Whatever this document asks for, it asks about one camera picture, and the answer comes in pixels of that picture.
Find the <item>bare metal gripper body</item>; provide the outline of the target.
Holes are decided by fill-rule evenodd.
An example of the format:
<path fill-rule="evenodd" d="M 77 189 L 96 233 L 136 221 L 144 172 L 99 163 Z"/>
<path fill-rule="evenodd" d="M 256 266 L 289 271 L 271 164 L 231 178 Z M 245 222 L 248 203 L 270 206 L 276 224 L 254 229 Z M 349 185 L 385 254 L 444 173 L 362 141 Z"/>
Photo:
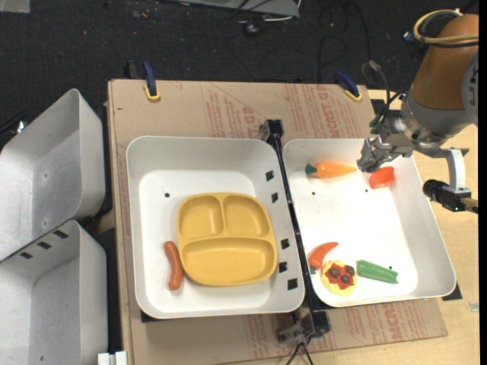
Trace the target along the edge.
<path fill-rule="evenodd" d="M 388 118 L 379 137 L 380 148 L 387 149 L 391 159 L 410 157 L 413 151 L 435 157 L 446 141 L 445 135 L 427 129 L 414 119 L 401 118 Z"/>

